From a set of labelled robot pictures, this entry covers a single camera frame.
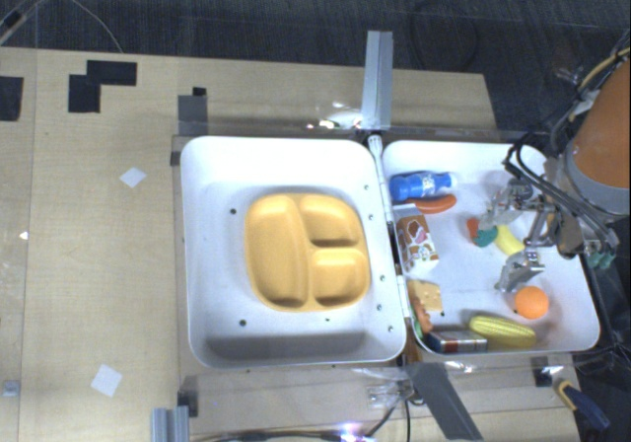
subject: tape marker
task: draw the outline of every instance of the tape marker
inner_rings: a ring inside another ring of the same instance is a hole
[[[122,176],[120,176],[120,180],[127,184],[129,187],[137,187],[138,184],[147,177],[140,169],[136,167],[132,167],[127,172],[125,172]]]
[[[104,395],[112,398],[114,393],[116,393],[116,388],[118,388],[121,379],[122,374],[116,372],[113,368],[110,368],[107,365],[101,365],[99,372],[97,372],[97,375],[90,386],[99,393],[103,393]]]

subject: tan sectioned tray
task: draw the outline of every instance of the tan sectioned tray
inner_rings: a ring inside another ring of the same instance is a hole
[[[278,193],[254,202],[245,217],[245,260],[253,292],[281,311],[346,307],[371,282],[359,217],[323,194]]]

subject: yellow banana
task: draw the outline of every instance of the yellow banana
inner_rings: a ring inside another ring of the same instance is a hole
[[[523,251],[525,247],[524,243],[518,240],[506,225],[497,226],[495,244],[506,256],[511,256],[519,251]]]

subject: white sink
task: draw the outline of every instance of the white sink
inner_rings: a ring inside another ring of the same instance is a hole
[[[507,257],[494,244],[478,248],[469,239],[466,220],[483,214],[486,202],[511,177],[502,166],[509,147],[505,144],[398,141],[384,151],[387,178],[419,170],[456,173],[456,206],[447,212],[426,216],[441,257],[426,280],[441,286],[444,306],[442,315],[431,314],[432,322],[437,329],[462,328],[471,316],[488,314],[535,330],[535,347],[526,351],[505,349],[507,353],[589,349],[598,340],[600,325],[578,258],[563,259],[556,248],[539,248],[545,271],[528,284],[543,289],[550,299],[550,309],[542,318],[527,320],[514,312],[513,294],[494,288]],[[540,152],[525,147],[523,158],[536,173],[543,174],[545,158]],[[511,223],[516,237],[527,236],[533,217],[533,213],[525,213]]]
[[[199,137],[180,159],[188,336],[212,367],[387,361],[405,343],[377,172],[346,140]],[[245,215],[281,192],[341,198],[358,214],[371,284],[348,307],[287,312],[263,304],[245,264]]]

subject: toy orange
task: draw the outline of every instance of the toy orange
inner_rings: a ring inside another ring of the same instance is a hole
[[[536,286],[526,286],[515,295],[517,313],[529,320],[535,320],[545,315],[549,307],[548,296]]]

